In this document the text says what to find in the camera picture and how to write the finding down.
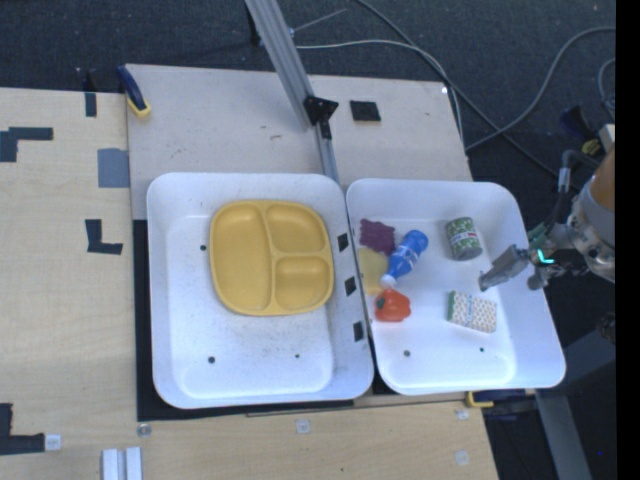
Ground yellow divided plate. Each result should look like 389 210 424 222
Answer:
208 198 336 318

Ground green and white can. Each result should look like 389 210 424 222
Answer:
444 216 484 262

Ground yellow toy fruit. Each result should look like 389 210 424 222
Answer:
356 246 390 297

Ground black square block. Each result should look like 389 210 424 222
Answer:
349 99 382 123

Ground white plastic tray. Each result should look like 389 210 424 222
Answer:
345 177 568 397
145 171 376 411

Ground white and green carton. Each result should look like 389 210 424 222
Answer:
445 289 499 335

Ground orange bell pepper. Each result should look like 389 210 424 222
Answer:
374 288 413 324

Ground purple grapes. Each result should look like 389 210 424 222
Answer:
358 217 398 257

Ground pale wood board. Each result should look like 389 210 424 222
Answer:
124 62 482 410

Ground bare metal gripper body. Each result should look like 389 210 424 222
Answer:
529 208 617 285

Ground blue bottle with white cap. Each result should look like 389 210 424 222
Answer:
379 228 430 290

